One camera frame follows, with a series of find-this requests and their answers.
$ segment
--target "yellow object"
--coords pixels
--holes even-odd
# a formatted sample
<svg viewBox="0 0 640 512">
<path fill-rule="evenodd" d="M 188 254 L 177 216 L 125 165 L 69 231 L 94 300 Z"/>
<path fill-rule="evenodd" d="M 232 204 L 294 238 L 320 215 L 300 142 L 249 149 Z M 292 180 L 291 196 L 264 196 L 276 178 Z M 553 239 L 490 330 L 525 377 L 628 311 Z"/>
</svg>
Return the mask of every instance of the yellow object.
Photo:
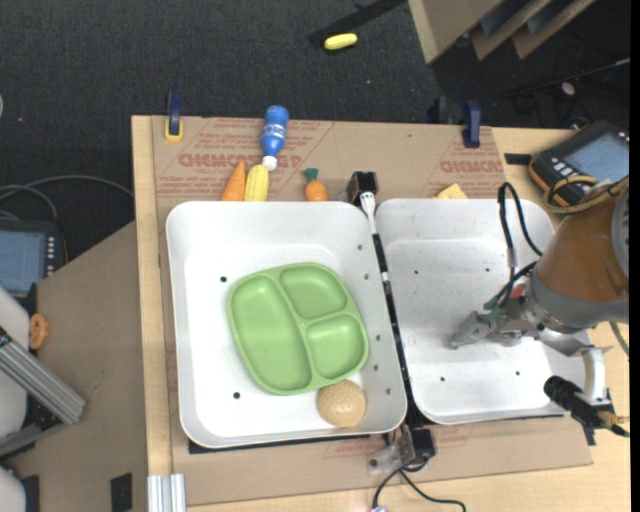
<svg viewBox="0 0 640 512">
<path fill-rule="evenodd" d="M 438 199 L 466 199 L 467 195 L 462 191 L 460 185 L 454 183 L 445 188 L 436 197 Z"/>
<path fill-rule="evenodd" d="M 244 201 L 246 176 L 244 162 L 241 160 L 229 176 L 229 180 L 220 195 L 220 201 Z"/>
<path fill-rule="evenodd" d="M 621 425 L 623 423 L 629 423 L 631 416 L 617 416 L 609 411 L 599 411 L 598 418 L 602 421 L 606 428 L 611 428 L 614 425 Z"/>
<path fill-rule="evenodd" d="M 358 42 L 358 36 L 353 33 L 338 34 L 331 36 L 324 41 L 325 50 L 339 50 L 347 46 L 353 46 Z"/>
<path fill-rule="evenodd" d="M 350 380 L 341 380 L 318 390 L 316 407 L 320 416 L 336 427 L 357 425 L 367 409 L 364 391 Z"/>
<path fill-rule="evenodd" d="M 324 183 L 318 180 L 318 169 L 309 168 L 304 171 L 307 184 L 304 187 L 304 197 L 307 201 L 328 201 L 329 192 Z"/>
<path fill-rule="evenodd" d="M 34 313 L 29 320 L 29 348 L 38 350 L 49 335 L 47 320 L 40 313 Z"/>
<path fill-rule="evenodd" d="M 254 165 L 247 174 L 244 189 L 245 201 L 266 201 L 269 193 L 269 170 L 261 164 Z"/>
<path fill-rule="evenodd" d="M 176 142 L 180 142 L 182 141 L 183 135 L 184 135 L 184 123 L 182 121 L 180 121 L 180 128 L 178 130 L 178 135 L 171 135 L 169 133 L 169 120 L 165 119 L 164 138 L 167 140 L 167 142 L 171 142 L 172 144 L 175 144 Z"/>
</svg>

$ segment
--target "device with screen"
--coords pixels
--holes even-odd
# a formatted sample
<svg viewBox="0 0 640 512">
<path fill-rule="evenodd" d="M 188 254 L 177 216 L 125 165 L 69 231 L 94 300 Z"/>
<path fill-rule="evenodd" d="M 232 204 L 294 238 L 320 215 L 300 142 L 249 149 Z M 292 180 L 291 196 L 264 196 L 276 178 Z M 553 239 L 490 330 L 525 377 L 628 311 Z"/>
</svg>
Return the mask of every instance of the device with screen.
<svg viewBox="0 0 640 512">
<path fill-rule="evenodd" d="M 629 135 L 608 121 L 594 121 L 566 142 L 535 155 L 529 174 L 543 190 L 578 175 L 615 183 L 629 174 Z M 562 206 L 575 205 L 590 188 L 572 183 L 560 188 L 554 199 Z"/>
<path fill-rule="evenodd" d="M 54 223 L 0 219 L 0 284 L 11 295 L 26 297 L 64 263 L 63 240 Z"/>
</svg>

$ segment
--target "toy carrot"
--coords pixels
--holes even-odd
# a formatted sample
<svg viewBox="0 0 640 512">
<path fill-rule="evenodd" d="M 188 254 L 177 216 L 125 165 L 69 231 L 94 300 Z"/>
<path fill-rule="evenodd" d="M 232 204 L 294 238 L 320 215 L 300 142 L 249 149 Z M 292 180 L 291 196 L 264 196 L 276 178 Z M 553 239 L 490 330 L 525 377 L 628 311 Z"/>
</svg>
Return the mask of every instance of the toy carrot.
<svg viewBox="0 0 640 512">
<path fill-rule="evenodd" d="M 245 181 L 244 162 L 241 160 L 231 173 L 231 176 L 220 195 L 220 201 L 244 201 Z"/>
<path fill-rule="evenodd" d="M 307 184 L 304 187 L 304 197 L 307 201 L 328 201 L 329 193 L 324 183 L 318 180 L 318 169 L 313 167 L 304 171 Z"/>
</svg>

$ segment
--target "screen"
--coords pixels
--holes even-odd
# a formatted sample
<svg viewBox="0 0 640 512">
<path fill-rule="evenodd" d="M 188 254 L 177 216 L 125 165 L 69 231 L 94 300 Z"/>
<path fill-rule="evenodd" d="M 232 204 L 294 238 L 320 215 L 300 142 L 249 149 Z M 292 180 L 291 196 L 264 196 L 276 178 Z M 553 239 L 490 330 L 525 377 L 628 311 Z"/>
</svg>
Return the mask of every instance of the screen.
<svg viewBox="0 0 640 512">
<path fill-rule="evenodd" d="M 0 230 L 0 284 L 9 293 L 26 294 L 44 277 L 44 233 Z"/>
<path fill-rule="evenodd" d="M 576 171 L 599 181 L 615 182 L 629 174 L 629 146 L 612 133 L 605 133 L 564 160 Z"/>
</svg>

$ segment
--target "orange object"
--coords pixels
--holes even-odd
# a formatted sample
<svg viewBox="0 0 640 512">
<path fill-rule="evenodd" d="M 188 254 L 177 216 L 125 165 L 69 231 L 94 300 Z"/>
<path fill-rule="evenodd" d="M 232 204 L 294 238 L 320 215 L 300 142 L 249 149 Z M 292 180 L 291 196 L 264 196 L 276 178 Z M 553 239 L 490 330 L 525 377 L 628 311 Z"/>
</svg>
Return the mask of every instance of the orange object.
<svg viewBox="0 0 640 512">
<path fill-rule="evenodd" d="M 38 350 L 49 335 L 47 320 L 40 313 L 34 313 L 29 321 L 29 348 Z"/>
<path fill-rule="evenodd" d="M 318 180 L 318 169 L 309 168 L 304 173 L 307 175 L 307 184 L 304 187 L 304 197 L 307 201 L 328 201 L 329 192 L 324 183 Z"/>
<path fill-rule="evenodd" d="M 231 173 L 231 176 L 220 195 L 220 201 L 244 201 L 244 187 L 246 179 L 244 162 L 240 161 Z"/>
</svg>

